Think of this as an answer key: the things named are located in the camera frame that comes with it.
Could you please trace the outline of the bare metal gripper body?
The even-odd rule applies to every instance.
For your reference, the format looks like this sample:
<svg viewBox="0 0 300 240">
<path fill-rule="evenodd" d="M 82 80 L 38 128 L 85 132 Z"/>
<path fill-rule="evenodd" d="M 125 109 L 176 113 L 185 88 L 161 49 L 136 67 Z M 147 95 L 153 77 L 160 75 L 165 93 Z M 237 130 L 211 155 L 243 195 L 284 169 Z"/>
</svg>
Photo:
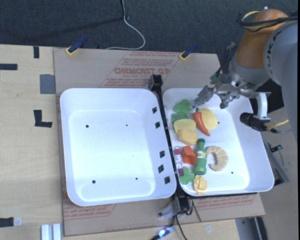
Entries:
<svg viewBox="0 0 300 240">
<path fill-rule="evenodd" d="M 215 94 L 230 96 L 251 96 L 259 87 L 257 84 L 246 81 L 237 73 L 215 73 L 213 85 Z"/>
</svg>

